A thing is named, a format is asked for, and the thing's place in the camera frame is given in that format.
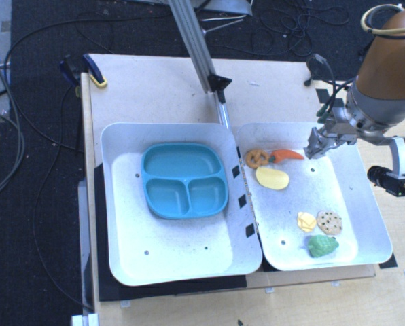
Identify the yellow potato crisp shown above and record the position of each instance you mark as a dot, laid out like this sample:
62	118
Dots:
272	178

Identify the black cylinder on white bracket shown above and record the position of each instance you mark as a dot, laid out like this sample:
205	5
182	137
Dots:
394	178

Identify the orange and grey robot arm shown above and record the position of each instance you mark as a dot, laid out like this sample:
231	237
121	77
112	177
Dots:
384	66

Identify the blue divided plate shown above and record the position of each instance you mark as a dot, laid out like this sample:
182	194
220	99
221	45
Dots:
183	180

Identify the pale wood board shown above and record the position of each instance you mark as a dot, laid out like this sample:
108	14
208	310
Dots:
155	93

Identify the brown pretzel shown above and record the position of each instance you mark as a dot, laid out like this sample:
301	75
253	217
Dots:
257	158

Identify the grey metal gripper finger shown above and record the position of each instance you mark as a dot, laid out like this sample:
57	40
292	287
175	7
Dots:
328	144
312	144

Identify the chocolate chip biscuit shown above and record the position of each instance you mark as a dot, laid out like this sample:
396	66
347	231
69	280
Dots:
329	222

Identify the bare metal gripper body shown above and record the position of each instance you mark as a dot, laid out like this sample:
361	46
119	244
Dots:
342	126

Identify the thin black and white rod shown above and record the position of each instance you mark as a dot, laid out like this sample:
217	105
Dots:
224	114

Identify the orange carrot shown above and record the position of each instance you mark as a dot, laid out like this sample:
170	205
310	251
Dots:
285	155

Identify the white plastic tray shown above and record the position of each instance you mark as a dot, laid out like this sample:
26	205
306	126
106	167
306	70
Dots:
175	243
325	189

